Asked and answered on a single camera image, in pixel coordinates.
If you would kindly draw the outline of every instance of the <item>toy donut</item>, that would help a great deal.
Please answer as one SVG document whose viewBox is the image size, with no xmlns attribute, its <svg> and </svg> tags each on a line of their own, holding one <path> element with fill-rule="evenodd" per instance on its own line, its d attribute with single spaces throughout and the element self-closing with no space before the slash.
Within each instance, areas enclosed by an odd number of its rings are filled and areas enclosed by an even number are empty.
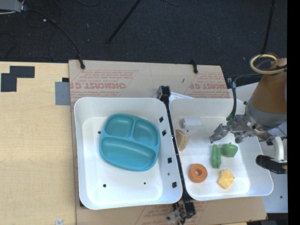
<svg viewBox="0 0 300 225">
<path fill-rule="evenodd" d="M 207 169 L 202 164 L 191 165 L 188 176 L 193 182 L 203 182 L 207 178 Z"/>
</svg>

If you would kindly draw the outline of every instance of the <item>teal plate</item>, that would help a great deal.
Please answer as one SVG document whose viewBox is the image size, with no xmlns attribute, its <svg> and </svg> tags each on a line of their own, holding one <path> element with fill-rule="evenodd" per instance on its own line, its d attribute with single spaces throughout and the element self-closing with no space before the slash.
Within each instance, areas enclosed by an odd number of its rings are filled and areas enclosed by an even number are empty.
<svg viewBox="0 0 300 225">
<path fill-rule="evenodd" d="M 103 159 L 120 168 L 146 171 L 157 160 L 158 128 L 143 118 L 116 113 L 105 122 L 99 149 Z"/>
</svg>

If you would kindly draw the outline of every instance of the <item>white object in tray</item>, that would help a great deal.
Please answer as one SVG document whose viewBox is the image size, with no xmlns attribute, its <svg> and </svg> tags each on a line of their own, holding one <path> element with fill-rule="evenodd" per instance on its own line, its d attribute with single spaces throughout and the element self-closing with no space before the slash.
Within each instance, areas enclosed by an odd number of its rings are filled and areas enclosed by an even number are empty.
<svg viewBox="0 0 300 225">
<path fill-rule="evenodd" d="M 160 100 L 84 97 L 76 102 L 74 112 L 79 196 L 87 208 L 99 210 L 166 204 L 175 203 L 181 198 L 182 184 L 168 115 L 165 105 Z M 107 163 L 101 157 L 101 134 L 98 131 L 102 130 L 107 118 L 115 113 L 144 118 L 156 125 L 160 131 L 158 158 L 149 170 L 125 170 Z"/>
<path fill-rule="evenodd" d="M 244 141 L 236 144 L 234 135 L 228 133 L 221 140 L 213 144 L 221 146 L 224 143 L 232 143 L 238 146 L 235 157 L 221 157 L 220 168 L 211 165 L 212 145 L 210 136 L 217 126 L 227 123 L 226 117 L 233 107 L 233 99 L 226 98 L 195 98 L 175 99 L 170 103 L 173 129 L 181 130 L 188 136 L 188 143 L 183 151 L 179 152 L 187 193 L 199 201 L 215 200 L 223 198 L 264 196 L 273 190 L 273 181 L 269 170 L 258 166 L 255 159 L 263 154 L 257 137 L 244 138 Z M 236 114 L 243 114 L 245 106 L 237 101 Z M 180 120 L 185 117 L 200 117 L 201 126 L 198 130 L 186 130 L 180 127 Z M 208 171 L 208 177 L 201 183 L 194 183 L 188 177 L 188 170 L 194 163 L 204 165 Z M 234 175 L 234 182 L 228 189 L 223 189 L 217 184 L 220 171 L 230 170 Z"/>
</svg>

